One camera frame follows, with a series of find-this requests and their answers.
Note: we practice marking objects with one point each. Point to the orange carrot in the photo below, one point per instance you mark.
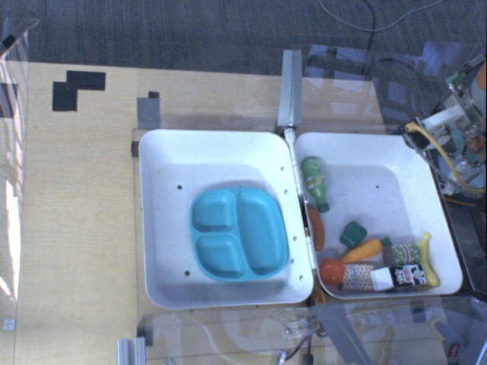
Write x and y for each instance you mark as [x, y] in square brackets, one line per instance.
[361, 252]

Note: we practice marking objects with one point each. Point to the green plastic bottle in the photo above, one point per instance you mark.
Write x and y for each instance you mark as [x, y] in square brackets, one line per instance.
[314, 179]

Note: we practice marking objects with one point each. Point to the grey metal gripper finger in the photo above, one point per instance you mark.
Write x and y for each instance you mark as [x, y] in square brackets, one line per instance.
[459, 141]
[473, 162]

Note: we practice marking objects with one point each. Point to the white plastic tray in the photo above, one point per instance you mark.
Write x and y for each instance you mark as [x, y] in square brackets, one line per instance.
[399, 188]
[167, 223]

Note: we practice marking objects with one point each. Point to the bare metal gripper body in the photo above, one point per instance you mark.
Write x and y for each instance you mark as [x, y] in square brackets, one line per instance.
[468, 118]

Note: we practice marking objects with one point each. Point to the green cube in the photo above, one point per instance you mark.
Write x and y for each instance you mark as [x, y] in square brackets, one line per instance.
[353, 234]

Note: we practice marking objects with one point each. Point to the yellow banana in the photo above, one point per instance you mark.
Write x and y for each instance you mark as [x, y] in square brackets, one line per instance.
[427, 257]

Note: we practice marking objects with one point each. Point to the black cylinder on white bracket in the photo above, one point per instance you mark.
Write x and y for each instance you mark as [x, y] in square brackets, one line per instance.
[437, 120]

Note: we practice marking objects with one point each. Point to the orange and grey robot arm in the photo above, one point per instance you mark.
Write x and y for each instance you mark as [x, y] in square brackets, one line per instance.
[482, 84]

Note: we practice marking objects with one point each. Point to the blue divided plate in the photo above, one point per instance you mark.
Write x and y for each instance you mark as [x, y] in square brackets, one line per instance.
[258, 226]

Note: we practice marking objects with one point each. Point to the green patterned can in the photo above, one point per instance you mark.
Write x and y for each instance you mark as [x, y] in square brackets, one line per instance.
[403, 254]

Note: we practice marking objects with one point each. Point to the red tomato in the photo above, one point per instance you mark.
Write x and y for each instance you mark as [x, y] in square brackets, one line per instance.
[331, 271]

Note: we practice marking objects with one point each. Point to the cow print milk carton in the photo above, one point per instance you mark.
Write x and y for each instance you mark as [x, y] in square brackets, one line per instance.
[403, 277]

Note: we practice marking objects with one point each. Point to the red-brown sausage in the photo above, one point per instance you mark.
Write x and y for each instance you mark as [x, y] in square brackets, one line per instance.
[316, 230]

